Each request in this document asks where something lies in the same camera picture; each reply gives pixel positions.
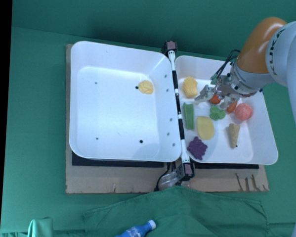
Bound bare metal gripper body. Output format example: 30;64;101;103
212;74;242;102

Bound red toy tomato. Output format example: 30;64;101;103
209;93;222;105

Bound orange toy carrot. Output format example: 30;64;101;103
225;100;238;114

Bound green toy broccoli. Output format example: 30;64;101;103
209;104;226;122

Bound yellow toy corn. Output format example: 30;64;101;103
182;76;200;99

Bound pink toy peach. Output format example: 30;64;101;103
234;102;254;121

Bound green toy celery stick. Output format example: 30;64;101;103
182;102;196;130

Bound yellow toy mango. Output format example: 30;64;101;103
195;115;216;141

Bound tan toy ice-cream cone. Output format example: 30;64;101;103
227;123;241;149

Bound black and white thin rod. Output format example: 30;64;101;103
162;49;197;165

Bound white plastic tray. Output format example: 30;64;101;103
169;54;284;167
65;40;187;164

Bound purple toy grapes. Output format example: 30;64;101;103
186;136;209;161

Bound yellow toy pasta lump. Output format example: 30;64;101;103
137;79;155;95

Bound loose green cloth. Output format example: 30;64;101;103
82;181;296;237

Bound brown cardboard board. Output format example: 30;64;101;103
58;44;277;206

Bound blue plastic bottle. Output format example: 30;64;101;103
113;217;157;237

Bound black block with wires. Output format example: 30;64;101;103
161;40;179;54
180;162;196;182

